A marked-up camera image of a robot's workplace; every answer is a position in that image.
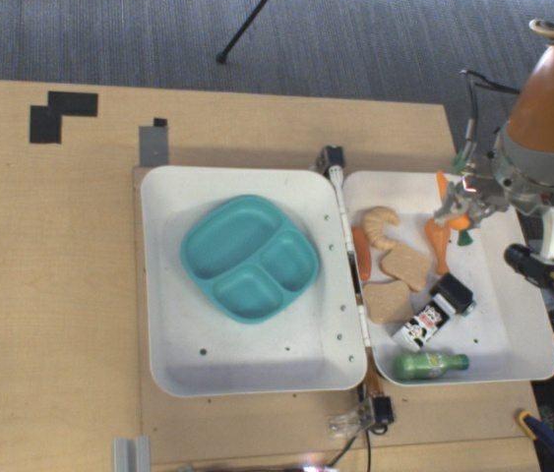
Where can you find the black tripod leg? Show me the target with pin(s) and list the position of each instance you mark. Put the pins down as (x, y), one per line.
(257, 10)

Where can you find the black cylinder on white bracket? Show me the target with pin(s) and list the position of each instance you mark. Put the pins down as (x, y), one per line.
(527, 263)

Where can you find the orange carrot with green top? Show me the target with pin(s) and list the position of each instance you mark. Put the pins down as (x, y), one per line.
(459, 222)

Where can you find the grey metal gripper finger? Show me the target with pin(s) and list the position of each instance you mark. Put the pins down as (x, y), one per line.
(476, 217)
(448, 204)

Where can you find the white plastic tray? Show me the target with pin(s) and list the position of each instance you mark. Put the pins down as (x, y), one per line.
(188, 352)
(503, 322)

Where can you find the white cow print carton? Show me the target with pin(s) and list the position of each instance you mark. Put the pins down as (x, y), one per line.
(419, 327)

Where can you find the orange-red toy sausage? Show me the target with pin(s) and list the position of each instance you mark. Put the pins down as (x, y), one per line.
(362, 256)

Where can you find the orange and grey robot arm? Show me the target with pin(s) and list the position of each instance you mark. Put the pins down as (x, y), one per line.
(547, 106)

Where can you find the tan toy bread slice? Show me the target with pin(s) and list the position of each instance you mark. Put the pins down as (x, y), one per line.
(387, 303)
(407, 266)

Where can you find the thin black and white rod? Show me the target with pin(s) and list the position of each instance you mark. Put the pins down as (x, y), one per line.
(341, 199)

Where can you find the green plastic bottle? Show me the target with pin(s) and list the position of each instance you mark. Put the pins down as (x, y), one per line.
(419, 366)

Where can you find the beige toy croissant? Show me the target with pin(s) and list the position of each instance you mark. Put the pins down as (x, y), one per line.
(374, 226)

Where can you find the teal divided plate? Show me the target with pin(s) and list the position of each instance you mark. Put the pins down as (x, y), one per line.
(232, 244)

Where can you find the orange toy carrot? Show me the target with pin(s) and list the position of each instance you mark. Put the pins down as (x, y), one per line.
(438, 244)

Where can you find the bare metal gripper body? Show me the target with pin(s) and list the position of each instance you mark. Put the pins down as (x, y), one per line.
(490, 185)

